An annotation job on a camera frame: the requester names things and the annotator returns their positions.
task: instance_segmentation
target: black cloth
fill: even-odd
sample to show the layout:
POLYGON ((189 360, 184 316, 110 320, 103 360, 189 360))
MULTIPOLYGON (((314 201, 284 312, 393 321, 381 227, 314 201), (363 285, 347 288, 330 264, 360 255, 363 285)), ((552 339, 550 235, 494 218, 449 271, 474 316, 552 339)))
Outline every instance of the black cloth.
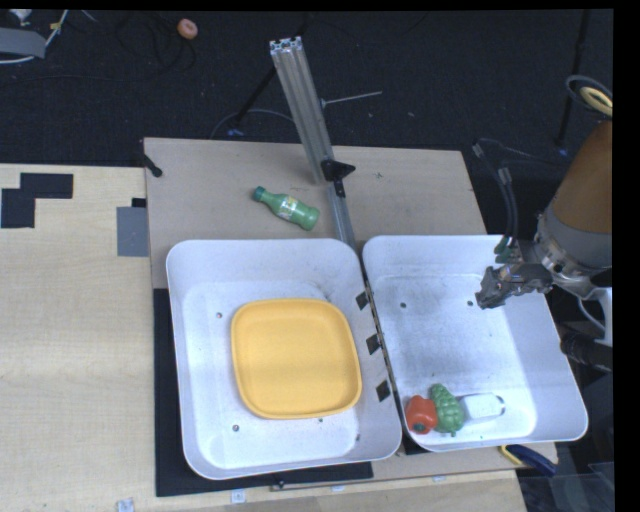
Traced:
POLYGON ((373 478, 373 469, 369 462, 284 471, 229 480, 208 480, 193 472, 182 450, 175 348, 168 290, 153 291, 153 306, 156 496, 373 478))

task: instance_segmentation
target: black clip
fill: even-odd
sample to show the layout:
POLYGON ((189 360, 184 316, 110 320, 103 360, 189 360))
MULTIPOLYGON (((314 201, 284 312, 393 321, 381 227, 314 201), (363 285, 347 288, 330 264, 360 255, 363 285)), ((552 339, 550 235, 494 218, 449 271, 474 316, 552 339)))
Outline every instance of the black clip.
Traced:
POLYGON ((355 171, 355 166, 343 164, 342 162, 336 162, 335 160, 327 158, 320 162, 320 167, 322 167, 324 179, 327 181, 333 181, 333 185, 336 187, 336 195, 339 197, 346 197, 342 179, 355 171))

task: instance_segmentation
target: green toy vegetable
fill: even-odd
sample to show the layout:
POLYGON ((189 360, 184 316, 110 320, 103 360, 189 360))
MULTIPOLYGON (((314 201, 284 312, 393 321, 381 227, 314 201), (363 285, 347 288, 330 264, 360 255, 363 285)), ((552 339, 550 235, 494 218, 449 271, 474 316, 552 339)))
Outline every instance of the green toy vegetable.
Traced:
POLYGON ((450 432, 455 437, 456 432, 462 428, 464 423, 464 411, 456 400, 456 397, 442 384, 431 386, 431 399, 436 404, 438 414, 438 432, 450 432))

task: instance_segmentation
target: yellow plate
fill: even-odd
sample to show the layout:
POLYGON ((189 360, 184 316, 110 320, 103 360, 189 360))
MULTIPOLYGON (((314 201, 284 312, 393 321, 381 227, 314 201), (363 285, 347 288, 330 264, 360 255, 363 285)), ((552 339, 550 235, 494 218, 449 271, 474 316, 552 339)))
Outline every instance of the yellow plate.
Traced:
POLYGON ((360 398, 362 377, 351 329, 329 302, 245 304, 231 322, 231 350, 242 400, 263 418, 336 414, 360 398))

